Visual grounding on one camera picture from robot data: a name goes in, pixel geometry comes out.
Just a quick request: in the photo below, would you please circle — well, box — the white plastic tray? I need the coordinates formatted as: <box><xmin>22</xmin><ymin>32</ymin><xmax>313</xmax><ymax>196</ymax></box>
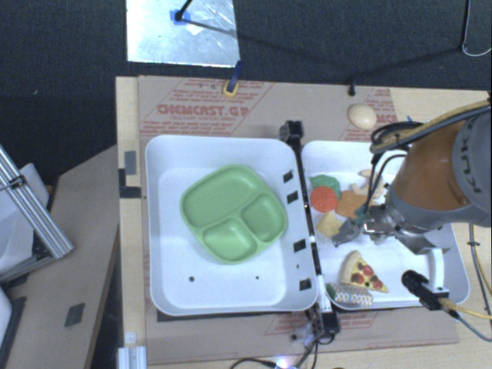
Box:
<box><xmin>301</xmin><ymin>140</ymin><xmax>471</xmax><ymax>311</ymax></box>
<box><xmin>145</xmin><ymin>134</ymin><xmax>321</xmax><ymax>317</ymax></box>

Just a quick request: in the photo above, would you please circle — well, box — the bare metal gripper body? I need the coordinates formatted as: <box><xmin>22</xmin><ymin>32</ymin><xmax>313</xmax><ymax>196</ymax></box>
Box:
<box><xmin>361</xmin><ymin>204</ymin><xmax>409</xmax><ymax>241</ymax></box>

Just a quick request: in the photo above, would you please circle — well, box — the beige toy egg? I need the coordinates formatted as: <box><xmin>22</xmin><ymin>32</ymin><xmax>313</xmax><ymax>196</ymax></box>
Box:
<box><xmin>347</xmin><ymin>103</ymin><xmax>378</xmax><ymax>131</ymax></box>

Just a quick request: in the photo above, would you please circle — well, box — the green divided plate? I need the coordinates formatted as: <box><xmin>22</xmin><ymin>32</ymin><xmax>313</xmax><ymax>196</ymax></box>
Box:
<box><xmin>179</xmin><ymin>164</ymin><xmax>289</xmax><ymax>265</ymax></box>

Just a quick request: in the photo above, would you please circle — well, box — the white patterned cupcake wrapper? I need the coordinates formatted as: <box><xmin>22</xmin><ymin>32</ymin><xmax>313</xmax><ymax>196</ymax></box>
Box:
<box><xmin>325</xmin><ymin>282</ymin><xmax>374</xmax><ymax>309</ymax></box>

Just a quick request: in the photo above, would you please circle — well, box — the black cylinder on white bracket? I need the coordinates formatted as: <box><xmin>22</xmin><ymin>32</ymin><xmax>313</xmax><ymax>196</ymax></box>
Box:
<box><xmin>401</xmin><ymin>245</ymin><xmax>451</xmax><ymax>311</ymax></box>

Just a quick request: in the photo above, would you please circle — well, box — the orange round toy slice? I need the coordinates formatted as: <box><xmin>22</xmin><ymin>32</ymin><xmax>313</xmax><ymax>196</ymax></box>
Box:
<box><xmin>310</xmin><ymin>186</ymin><xmax>340</xmax><ymax>213</ymax></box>

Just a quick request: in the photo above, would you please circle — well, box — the orange-brown toy roast chicken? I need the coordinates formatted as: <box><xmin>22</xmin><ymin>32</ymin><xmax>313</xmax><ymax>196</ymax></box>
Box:
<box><xmin>337</xmin><ymin>190</ymin><xmax>372</xmax><ymax>220</ymax></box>

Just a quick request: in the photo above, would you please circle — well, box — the yellow toy cheese wedge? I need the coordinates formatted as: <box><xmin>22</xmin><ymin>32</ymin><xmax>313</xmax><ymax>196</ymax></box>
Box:
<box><xmin>315</xmin><ymin>210</ymin><xmax>347</xmax><ymax>240</ymax></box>

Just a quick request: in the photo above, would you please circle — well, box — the beige toy biscuit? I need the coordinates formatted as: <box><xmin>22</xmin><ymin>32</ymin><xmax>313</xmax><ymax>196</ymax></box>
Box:
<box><xmin>349</xmin><ymin>181</ymin><xmax>387</xmax><ymax>200</ymax></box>

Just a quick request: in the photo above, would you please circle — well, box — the thin black and white rod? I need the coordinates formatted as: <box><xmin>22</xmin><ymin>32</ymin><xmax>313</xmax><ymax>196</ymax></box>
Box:
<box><xmin>290</xmin><ymin>136</ymin><xmax>332</xmax><ymax>316</ymax></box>

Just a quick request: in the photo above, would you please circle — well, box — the brown cardboard board red print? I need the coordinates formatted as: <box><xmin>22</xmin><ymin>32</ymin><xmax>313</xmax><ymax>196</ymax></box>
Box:
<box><xmin>137</xmin><ymin>75</ymin><xmax>460</xmax><ymax>366</ymax></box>

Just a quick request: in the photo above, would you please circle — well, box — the green toy lettuce leaf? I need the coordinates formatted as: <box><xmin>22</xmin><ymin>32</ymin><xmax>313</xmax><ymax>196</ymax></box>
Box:
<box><xmin>308</xmin><ymin>174</ymin><xmax>342</xmax><ymax>200</ymax></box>

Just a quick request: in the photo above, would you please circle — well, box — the toy pizza slice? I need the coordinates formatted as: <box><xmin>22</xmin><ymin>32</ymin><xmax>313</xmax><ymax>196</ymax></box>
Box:
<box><xmin>337</xmin><ymin>249</ymin><xmax>391</xmax><ymax>294</ymax></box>

